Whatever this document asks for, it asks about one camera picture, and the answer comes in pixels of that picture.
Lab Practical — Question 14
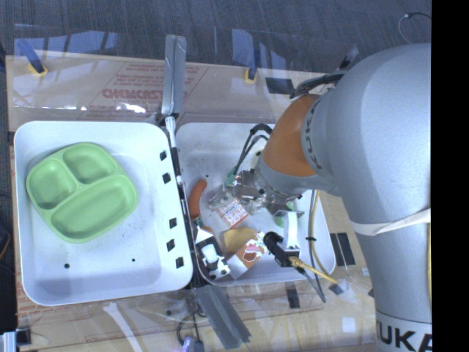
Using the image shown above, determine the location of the green broccoli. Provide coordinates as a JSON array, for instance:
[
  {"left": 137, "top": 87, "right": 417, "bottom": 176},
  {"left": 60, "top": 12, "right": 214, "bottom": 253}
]
[{"left": 274, "top": 200, "right": 296, "bottom": 229}]

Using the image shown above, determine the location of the brown cardboard board, red print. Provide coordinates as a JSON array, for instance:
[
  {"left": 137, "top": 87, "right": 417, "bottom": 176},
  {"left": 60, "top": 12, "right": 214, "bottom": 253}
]
[{"left": 5, "top": 53, "right": 375, "bottom": 352}]

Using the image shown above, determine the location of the white and orange packet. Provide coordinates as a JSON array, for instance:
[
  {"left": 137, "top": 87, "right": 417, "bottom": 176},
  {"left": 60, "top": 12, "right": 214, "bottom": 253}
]
[{"left": 215, "top": 198, "right": 251, "bottom": 230}]

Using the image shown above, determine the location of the green divided plate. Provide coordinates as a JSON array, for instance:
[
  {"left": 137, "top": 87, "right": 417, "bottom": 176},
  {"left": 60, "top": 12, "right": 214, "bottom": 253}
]
[{"left": 25, "top": 142, "right": 139, "bottom": 244}]

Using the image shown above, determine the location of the black and white carton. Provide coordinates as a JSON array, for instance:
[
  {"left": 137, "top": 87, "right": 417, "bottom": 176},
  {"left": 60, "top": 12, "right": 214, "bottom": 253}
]
[{"left": 194, "top": 227, "right": 232, "bottom": 282}]

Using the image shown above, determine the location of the white and brown carton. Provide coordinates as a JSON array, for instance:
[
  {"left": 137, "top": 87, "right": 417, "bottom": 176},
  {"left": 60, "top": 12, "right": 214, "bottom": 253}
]
[{"left": 225, "top": 231, "right": 267, "bottom": 280}]

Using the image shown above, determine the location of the black cylinder on white bracket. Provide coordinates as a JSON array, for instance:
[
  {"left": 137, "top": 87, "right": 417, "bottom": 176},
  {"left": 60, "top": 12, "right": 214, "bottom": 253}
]
[{"left": 262, "top": 210, "right": 305, "bottom": 268}]

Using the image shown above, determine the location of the small orange carrot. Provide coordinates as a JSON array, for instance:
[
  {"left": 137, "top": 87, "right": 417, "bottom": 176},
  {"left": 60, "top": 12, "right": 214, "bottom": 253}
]
[{"left": 193, "top": 216, "right": 215, "bottom": 235}]

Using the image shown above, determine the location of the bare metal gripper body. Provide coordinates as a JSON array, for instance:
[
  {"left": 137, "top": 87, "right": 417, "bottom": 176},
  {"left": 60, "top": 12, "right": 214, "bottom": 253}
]
[{"left": 227, "top": 167, "right": 281, "bottom": 208}]

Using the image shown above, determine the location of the white plastic tray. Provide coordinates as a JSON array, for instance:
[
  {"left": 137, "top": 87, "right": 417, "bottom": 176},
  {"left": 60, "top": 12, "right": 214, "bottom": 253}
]
[
  {"left": 13, "top": 120, "right": 194, "bottom": 307},
  {"left": 174, "top": 122, "right": 337, "bottom": 287}
]

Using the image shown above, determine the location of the orange sausage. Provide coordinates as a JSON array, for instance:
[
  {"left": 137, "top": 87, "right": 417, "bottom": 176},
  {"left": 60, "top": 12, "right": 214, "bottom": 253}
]
[{"left": 188, "top": 178, "right": 208, "bottom": 221}]

